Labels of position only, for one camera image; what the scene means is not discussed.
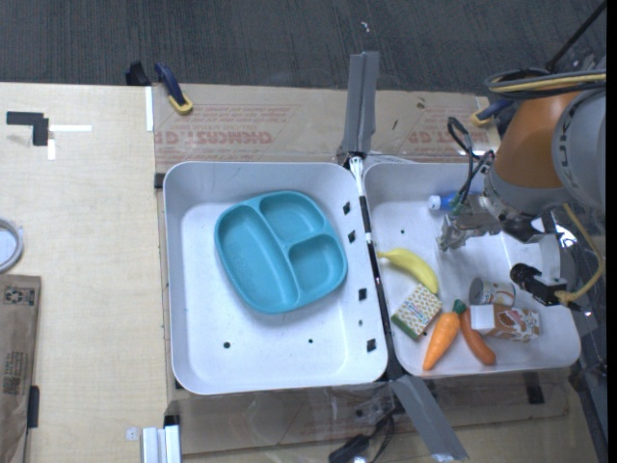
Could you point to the orange sausage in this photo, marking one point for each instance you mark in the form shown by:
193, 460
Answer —
477, 343

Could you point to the orange carrot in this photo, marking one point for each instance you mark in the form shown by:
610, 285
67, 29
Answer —
442, 335

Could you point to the white tape roll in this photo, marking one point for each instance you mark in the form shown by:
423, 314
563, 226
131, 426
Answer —
18, 246

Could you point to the brown paper bag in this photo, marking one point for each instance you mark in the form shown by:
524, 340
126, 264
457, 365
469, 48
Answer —
14, 355

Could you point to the white plastic tray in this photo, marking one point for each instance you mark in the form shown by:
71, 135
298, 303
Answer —
270, 345
482, 258

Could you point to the blue bottle white cap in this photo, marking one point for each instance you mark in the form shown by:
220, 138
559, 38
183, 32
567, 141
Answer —
443, 201

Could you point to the blue divided plate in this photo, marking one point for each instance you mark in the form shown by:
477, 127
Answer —
270, 253

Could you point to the green and yellow packet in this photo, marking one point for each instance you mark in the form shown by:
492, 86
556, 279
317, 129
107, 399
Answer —
417, 311

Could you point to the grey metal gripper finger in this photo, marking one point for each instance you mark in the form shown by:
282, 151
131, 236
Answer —
444, 235
459, 237

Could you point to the small white can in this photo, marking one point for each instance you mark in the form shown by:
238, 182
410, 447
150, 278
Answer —
491, 292

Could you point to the white and brown carton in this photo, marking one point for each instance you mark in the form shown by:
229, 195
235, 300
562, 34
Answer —
511, 323

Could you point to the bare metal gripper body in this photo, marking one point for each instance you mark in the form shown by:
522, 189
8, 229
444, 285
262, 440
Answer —
482, 217

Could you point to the yellow banana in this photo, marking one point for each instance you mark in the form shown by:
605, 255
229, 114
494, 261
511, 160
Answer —
414, 263

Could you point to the brown cardboard board red print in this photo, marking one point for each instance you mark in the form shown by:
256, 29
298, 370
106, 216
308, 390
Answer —
270, 128

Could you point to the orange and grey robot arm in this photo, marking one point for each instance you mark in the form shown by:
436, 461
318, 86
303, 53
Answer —
530, 147

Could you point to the black cylinder on white bracket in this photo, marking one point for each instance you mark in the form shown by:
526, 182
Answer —
535, 280

